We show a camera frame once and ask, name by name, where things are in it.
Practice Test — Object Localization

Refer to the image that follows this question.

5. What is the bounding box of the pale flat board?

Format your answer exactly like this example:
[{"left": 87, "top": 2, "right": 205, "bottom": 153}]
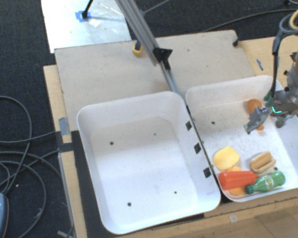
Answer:
[{"left": 53, "top": 16, "right": 257, "bottom": 116}]

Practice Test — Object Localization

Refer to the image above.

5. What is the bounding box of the tan toy hot dog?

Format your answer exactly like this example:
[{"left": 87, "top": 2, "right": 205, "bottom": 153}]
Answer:
[{"left": 247, "top": 150, "right": 278, "bottom": 176}]

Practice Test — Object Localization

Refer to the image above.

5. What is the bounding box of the green bottle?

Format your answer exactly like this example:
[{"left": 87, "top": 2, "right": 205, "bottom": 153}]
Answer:
[{"left": 242, "top": 169, "right": 288, "bottom": 196}]

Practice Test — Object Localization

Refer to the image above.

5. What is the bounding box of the white plastic tray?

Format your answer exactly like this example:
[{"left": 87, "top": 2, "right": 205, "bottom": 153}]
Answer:
[
  {"left": 73, "top": 84, "right": 226, "bottom": 238},
  {"left": 183, "top": 68, "right": 298, "bottom": 209}
]

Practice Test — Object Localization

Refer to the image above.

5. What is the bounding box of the orange toy chicken drumstick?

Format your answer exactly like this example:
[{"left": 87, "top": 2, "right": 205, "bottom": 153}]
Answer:
[{"left": 245, "top": 97, "right": 267, "bottom": 132}]

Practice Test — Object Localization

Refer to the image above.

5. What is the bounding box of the yellow toy potato chip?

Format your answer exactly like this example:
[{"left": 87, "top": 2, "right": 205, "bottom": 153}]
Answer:
[{"left": 211, "top": 144, "right": 243, "bottom": 173}]

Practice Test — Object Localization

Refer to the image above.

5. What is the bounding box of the red ketchup bottle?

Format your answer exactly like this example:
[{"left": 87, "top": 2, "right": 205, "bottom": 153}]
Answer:
[{"left": 217, "top": 166, "right": 261, "bottom": 192}]

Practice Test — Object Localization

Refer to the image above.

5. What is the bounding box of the thin black rod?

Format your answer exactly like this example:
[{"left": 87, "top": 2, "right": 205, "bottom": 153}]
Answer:
[{"left": 184, "top": 99, "right": 223, "bottom": 202}]

